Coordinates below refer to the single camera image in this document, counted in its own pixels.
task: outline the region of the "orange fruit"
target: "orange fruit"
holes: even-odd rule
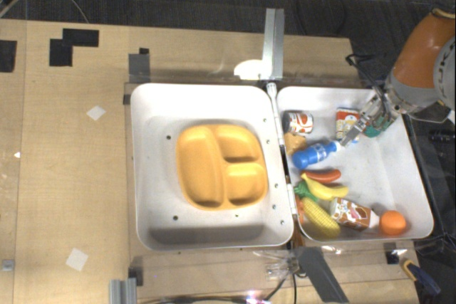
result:
[[[389,236],[397,236],[404,232],[407,222],[396,210],[388,210],[380,217],[380,230]]]

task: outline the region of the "banana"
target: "banana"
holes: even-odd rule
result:
[[[305,172],[301,177],[306,181],[310,192],[319,199],[333,200],[334,198],[344,198],[344,196],[348,194],[348,187],[344,185],[329,187],[328,185],[320,184],[319,182],[308,178]]]

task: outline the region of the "blue bottle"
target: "blue bottle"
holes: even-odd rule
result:
[[[316,164],[317,162],[323,161],[331,152],[337,152],[341,148],[341,144],[337,141],[329,142],[327,145],[317,143],[310,147],[307,147],[304,151],[298,151],[293,153],[294,166],[300,170],[304,170],[310,164]]]

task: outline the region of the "plywood surface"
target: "plywood surface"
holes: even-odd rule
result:
[[[24,27],[21,22],[1,20],[0,39],[4,39],[1,30],[5,25],[9,29]],[[263,36],[43,22],[28,22],[25,27],[26,36],[22,38],[26,40],[25,88],[15,86],[18,93],[21,90],[24,93],[17,229],[9,222],[11,231],[16,231],[13,303],[107,303],[109,281],[126,278],[130,237],[134,234],[131,230],[129,233],[128,226],[123,106],[128,54],[137,53],[139,47],[149,48],[152,72],[163,75],[228,76],[238,62],[261,58]],[[75,47],[72,68],[49,67],[49,40],[61,38],[64,27],[98,29],[100,45]],[[356,72],[343,61],[350,52],[347,40],[286,37],[284,47],[285,72],[291,76],[304,73],[310,78],[338,76],[348,82],[356,81]],[[21,75],[18,72],[8,77],[12,77],[8,82],[14,84],[13,78]],[[95,106],[106,111],[96,121],[86,115]],[[10,122],[1,118],[0,122],[0,130],[12,128]],[[4,141],[13,141],[9,135],[17,134],[17,131],[7,132]],[[1,145],[0,153],[12,150],[15,149]],[[5,193],[1,190],[0,201],[4,200]],[[0,242],[1,256],[7,256],[4,247],[8,242]],[[74,248],[88,255],[81,271],[66,265]],[[228,257],[196,253],[185,259],[183,268],[178,253],[149,255],[141,247],[137,250],[140,260],[152,261],[149,267],[157,276],[152,296],[185,291],[202,293],[201,290],[233,292],[259,286],[269,289],[275,285],[265,279],[264,261],[253,258],[248,251]],[[398,266],[385,265],[382,255],[374,249],[367,263],[364,257],[349,256],[346,261],[328,257],[328,262],[354,303],[362,303],[369,295],[372,303],[387,303],[385,295],[392,302],[413,302],[416,295],[412,282]],[[237,271],[242,274],[228,281],[218,276]],[[211,280],[206,285],[193,286],[195,278],[201,281],[208,277]],[[3,276],[1,282],[2,285],[6,282]],[[303,286],[299,293],[302,303],[318,302],[309,281],[299,285]],[[382,287],[390,288],[387,294],[380,294]],[[278,294],[277,303],[291,300],[290,293],[285,288]]]

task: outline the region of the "corn cob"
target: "corn cob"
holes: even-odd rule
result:
[[[321,206],[306,196],[301,201],[304,208],[304,215],[315,225],[321,234],[329,239],[334,239],[340,234],[341,227]]]

